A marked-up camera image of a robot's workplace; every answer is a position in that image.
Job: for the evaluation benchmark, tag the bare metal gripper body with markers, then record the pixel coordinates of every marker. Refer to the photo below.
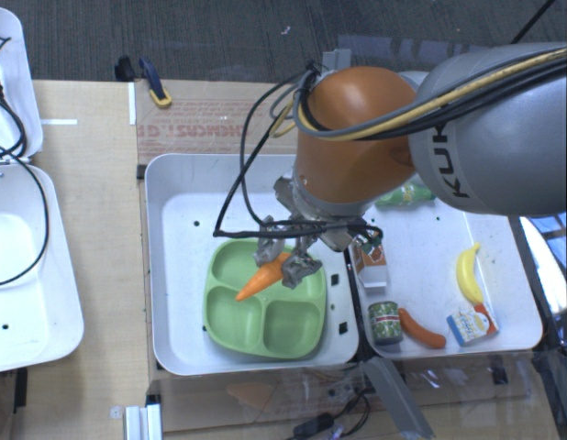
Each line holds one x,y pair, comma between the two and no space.
338,236

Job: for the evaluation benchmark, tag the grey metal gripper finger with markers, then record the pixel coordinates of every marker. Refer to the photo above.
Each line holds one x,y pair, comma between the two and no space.
298,271
266,250

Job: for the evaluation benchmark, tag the orange carrot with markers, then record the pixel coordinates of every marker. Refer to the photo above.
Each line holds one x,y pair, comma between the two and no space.
260,280

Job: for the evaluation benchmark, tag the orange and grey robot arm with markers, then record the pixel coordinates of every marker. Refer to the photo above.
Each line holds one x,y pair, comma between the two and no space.
357,154

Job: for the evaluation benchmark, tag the orange and white carton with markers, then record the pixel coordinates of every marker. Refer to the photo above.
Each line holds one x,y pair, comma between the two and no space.
373,268

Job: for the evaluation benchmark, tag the thin black rod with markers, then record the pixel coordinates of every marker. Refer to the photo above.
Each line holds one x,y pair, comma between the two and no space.
352,291

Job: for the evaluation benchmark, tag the green divided plate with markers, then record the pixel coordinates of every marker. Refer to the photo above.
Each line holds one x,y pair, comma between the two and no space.
288,328

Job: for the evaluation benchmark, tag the white plastic tray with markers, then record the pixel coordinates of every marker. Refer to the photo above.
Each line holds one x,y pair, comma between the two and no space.
425,273
187,291

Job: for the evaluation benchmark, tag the green patterned can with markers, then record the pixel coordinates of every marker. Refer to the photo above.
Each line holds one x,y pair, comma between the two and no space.
384,321

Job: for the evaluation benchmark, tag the orange sausage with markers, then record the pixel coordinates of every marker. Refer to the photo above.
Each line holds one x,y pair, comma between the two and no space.
421,330

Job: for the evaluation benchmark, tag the yellow banana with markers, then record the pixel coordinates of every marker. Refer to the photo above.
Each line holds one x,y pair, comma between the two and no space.
468,275

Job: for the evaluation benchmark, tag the brown cardboard board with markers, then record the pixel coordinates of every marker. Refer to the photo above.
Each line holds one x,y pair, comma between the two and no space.
196,126

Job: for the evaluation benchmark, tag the white blue orange carton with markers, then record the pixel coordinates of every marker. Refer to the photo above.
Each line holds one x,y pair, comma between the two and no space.
471,326

